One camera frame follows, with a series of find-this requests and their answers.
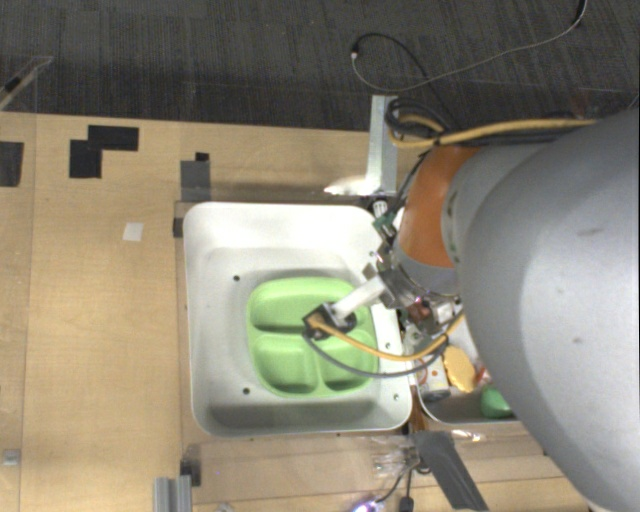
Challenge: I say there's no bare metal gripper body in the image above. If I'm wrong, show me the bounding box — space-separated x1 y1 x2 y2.
377 268 460 343

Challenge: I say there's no white and orange packet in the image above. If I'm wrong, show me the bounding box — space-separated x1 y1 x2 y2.
416 356 452 402

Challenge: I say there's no yellow round biscuit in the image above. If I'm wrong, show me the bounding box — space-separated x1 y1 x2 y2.
443 344 477 394

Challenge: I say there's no white plastic tray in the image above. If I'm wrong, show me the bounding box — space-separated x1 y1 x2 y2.
181 200 415 439
408 308 522 426

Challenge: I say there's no green divided plate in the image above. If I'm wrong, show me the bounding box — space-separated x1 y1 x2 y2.
245 277 380 400

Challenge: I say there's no green rounded toy food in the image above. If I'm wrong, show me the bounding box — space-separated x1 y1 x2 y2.
479 384 515 421

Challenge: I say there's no black cylinder on white bracket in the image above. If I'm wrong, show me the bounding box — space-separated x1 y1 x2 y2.
301 276 389 342

